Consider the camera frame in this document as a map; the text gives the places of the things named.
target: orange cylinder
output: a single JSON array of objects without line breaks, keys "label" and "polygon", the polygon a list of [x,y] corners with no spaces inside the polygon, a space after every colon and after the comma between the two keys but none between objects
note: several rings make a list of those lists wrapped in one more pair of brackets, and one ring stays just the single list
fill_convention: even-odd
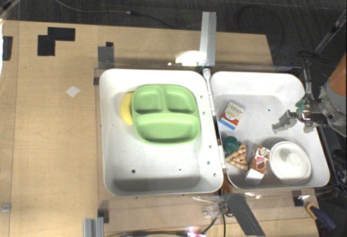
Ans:
[{"label": "orange cylinder", "polygon": [[346,53],[331,74],[329,85],[335,93],[346,97]]}]

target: white lid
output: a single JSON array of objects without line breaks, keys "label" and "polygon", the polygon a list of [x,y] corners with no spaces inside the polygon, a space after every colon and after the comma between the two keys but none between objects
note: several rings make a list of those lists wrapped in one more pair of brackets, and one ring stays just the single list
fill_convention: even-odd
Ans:
[{"label": "white lid", "polygon": [[309,157],[294,143],[275,144],[270,152],[269,163],[276,177],[288,184],[303,184],[311,175]]}]

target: small box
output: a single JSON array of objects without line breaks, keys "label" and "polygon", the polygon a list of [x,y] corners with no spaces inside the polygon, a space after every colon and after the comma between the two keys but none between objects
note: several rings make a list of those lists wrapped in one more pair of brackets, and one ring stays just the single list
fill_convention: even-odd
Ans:
[{"label": "small box", "polygon": [[239,124],[242,115],[243,108],[237,105],[236,103],[230,101],[220,119],[220,123],[224,124],[232,130],[235,130],[237,125]]},{"label": "small box", "polygon": [[258,145],[253,151],[249,162],[249,169],[246,172],[246,181],[259,185],[263,179],[266,167],[269,162],[270,150]]}]

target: green plate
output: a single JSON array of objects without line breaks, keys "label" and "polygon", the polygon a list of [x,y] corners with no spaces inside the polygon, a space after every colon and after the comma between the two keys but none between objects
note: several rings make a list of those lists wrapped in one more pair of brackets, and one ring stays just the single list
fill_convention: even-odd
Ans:
[{"label": "green plate", "polygon": [[194,95],[177,85],[145,85],[132,98],[132,118],[137,136],[148,144],[182,144],[201,131]]}]

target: wooden surface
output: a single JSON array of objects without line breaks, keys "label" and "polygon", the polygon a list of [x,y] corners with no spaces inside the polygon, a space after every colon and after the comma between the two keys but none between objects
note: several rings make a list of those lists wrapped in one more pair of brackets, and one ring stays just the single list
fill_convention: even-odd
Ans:
[{"label": "wooden surface", "polygon": [[[1,213],[0,226],[5,230],[0,230],[0,236],[82,236],[83,219],[95,218],[103,200],[116,203],[114,209],[125,205],[127,211],[131,210],[132,203],[138,204],[102,193],[93,86],[98,46],[113,42],[116,62],[125,60],[141,64],[152,61],[153,57],[174,62],[175,54],[198,50],[200,33],[35,22],[7,22],[5,25],[7,35],[13,35],[14,42],[19,43],[19,50],[18,58],[14,50],[11,61],[4,63],[0,78],[0,101],[16,99],[16,105],[14,101],[0,104],[1,128],[14,129],[5,116],[11,115],[13,106],[16,108],[14,138],[5,139],[7,130],[0,131],[0,203],[10,200],[12,204],[10,219],[8,214]],[[47,35],[48,27],[76,28],[76,40],[56,41],[55,57],[37,56],[37,36]],[[265,36],[218,33],[216,39],[216,61],[219,63],[272,63]],[[11,82],[16,77],[10,76],[12,79],[3,83],[8,74],[16,73],[16,82]],[[16,83],[15,96],[13,85]],[[65,93],[72,86],[81,89],[74,98]],[[272,198],[268,204],[262,204],[264,201],[250,204],[253,203],[255,215],[269,236],[290,236],[287,229],[293,225],[296,228],[292,232],[297,230],[295,232],[301,232],[301,236],[317,235],[314,221],[303,208],[293,207],[288,198]],[[187,215],[192,216],[189,208],[186,209]],[[262,218],[264,209],[267,216]],[[156,212],[148,212],[146,207],[142,211],[144,215],[147,213],[149,223],[155,225],[156,220],[160,221]],[[173,221],[168,225],[182,222],[179,214],[174,211],[169,214]],[[131,215],[124,223],[128,228],[138,226]],[[200,225],[208,223],[209,220],[203,220]],[[234,218],[228,223],[227,236],[243,236]],[[221,228],[216,225],[209,236],[221,235]]]}]

